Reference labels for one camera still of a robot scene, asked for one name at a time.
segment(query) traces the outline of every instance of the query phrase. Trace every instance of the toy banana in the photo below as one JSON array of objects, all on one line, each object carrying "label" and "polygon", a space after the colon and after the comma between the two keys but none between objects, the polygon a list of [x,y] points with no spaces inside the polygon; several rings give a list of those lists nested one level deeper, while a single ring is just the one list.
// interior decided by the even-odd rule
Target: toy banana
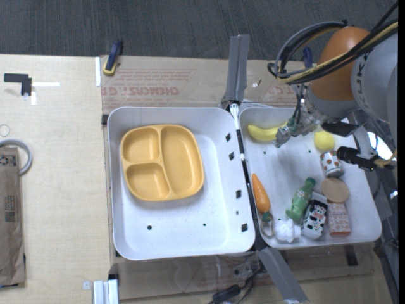
[{"label": "toy banana", "polygon": [[286,123],[287,122],[285,122],[284,124],[282,124],[280,126],[272,127],[269,129],[263,129],[256,125],[249,124],[247,126],[247,131],[249,132],[251,137],[253,137],[254,139],[257,139],[259,141],[269,142],[269,141],[273,141],[276,139],[276,134],[277,134],[278,128],[281,126],[284,126]]}]

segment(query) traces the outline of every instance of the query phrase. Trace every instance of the toy bottle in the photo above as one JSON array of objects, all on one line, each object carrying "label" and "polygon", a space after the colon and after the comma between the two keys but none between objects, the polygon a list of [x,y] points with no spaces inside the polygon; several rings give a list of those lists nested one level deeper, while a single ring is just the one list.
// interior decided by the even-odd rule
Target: toy bottle
[{"label": "toy bottle", "polygon": [[285,214],[294,222],[299,221],[304,215],[305,208],[312,198],[312,190],[315,184],[315,180],[309,177],[305,180],[305,185],[295,191],[291,209],[285,211]]}]

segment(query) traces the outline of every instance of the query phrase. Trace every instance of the yellow ball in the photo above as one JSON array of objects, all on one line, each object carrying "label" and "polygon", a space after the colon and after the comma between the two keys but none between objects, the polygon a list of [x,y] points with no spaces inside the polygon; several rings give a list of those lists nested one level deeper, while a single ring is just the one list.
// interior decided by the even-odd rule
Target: yellow ball
[{"label": "yellow ball", "polygon": [[335,148],[335,137],[323,130],[314,134],[314,143],[320,151],[330,151]]}]

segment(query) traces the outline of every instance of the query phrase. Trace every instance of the dark gray fabric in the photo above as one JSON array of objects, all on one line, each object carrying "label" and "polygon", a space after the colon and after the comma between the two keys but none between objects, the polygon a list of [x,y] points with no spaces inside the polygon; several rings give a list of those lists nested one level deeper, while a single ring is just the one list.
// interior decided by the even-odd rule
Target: dark gray fabric
[{"label": "dark gray fabric", "polygon": [[[396,0],[0,0],[0,53],[228,58],[250,34],[249,59],[274,60],[298,30],[329,20],[370,30]],[[328,36],[309,46],[314,61]]]}]

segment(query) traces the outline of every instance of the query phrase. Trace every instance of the yellow plate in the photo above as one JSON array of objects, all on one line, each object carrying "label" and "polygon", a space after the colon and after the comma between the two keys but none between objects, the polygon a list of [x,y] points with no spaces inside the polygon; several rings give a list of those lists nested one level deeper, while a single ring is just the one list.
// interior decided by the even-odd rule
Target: yellow plate
[{"label": "yellow plate", "polygon": [[193,133],[181,125],[148,125],[127,132],[121,160],[130,192],[146,201],[196,194],[204,183],[203,161]]}]

